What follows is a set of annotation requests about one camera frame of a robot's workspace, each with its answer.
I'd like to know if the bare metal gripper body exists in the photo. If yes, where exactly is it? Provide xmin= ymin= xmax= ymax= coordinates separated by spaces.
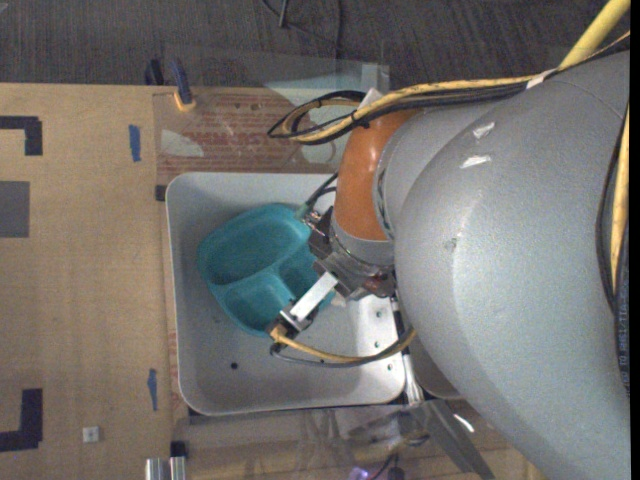
xmin=305 ymin=206 xmax=397 ymax=302

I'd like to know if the blue divided plate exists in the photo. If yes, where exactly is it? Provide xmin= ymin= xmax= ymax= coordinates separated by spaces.
xmin=195 ymin=202 xmax=337 ymax=340

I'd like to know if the white plastic tray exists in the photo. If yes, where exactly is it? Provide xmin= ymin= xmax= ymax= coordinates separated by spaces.
xmin=164 ymin=171 xmax=408 ymax=417

